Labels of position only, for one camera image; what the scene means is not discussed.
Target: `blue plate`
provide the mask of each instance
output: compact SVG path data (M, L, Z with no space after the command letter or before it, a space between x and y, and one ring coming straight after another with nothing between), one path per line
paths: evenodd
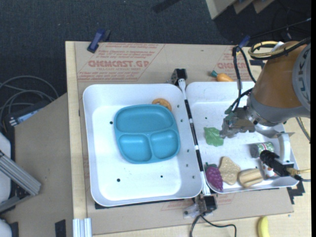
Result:
M114 118L119 151L131 163L152 163L174 157L180 136L172 112L161 105L120 109Z

